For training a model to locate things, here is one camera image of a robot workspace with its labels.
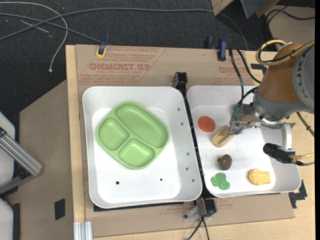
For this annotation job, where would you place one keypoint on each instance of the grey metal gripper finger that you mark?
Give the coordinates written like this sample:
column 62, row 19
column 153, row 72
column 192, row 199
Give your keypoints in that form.
column 240, row 130
column 232, row 129

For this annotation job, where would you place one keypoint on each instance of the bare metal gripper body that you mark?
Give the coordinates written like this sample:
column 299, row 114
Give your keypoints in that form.
column 247, row 117

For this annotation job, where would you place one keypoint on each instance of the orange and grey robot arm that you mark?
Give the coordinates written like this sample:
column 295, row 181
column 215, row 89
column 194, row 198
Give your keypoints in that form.
column 282, row 84

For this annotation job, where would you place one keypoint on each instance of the tan toy bread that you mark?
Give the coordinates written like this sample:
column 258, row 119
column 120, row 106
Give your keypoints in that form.
column 220, row 137

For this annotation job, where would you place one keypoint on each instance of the white plastic tray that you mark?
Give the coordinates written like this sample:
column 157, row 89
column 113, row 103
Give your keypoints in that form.
column 250, row 154
column 140, row 186

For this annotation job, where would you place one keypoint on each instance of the orange carrot slice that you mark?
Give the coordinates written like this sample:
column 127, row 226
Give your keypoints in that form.
column 206, row 124

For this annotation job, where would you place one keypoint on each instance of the brown toy mushroom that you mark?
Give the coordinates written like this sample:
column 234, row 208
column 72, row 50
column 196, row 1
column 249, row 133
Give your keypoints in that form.
column 225, row 162

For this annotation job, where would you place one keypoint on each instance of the thin black and white rod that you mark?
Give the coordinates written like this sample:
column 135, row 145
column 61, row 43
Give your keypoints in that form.
column 195, row 144

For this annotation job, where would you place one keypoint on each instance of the yellow ridged toy food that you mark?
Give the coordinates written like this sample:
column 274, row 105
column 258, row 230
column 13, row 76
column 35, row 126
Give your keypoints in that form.
column 260, row 177

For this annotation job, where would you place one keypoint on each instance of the green toy broccoli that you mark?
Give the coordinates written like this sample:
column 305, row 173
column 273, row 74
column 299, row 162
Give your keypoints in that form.
column 220, row 181

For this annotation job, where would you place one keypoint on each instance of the green divided plate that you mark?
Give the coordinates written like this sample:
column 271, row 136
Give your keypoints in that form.
column 132, row 134

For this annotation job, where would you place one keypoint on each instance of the brown cardboard board red print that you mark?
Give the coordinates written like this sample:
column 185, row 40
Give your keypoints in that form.
column 155, row 64

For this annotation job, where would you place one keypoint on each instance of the black cylinder on white bracket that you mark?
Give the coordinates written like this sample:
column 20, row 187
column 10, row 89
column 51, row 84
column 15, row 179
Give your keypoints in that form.
column 277, row 152

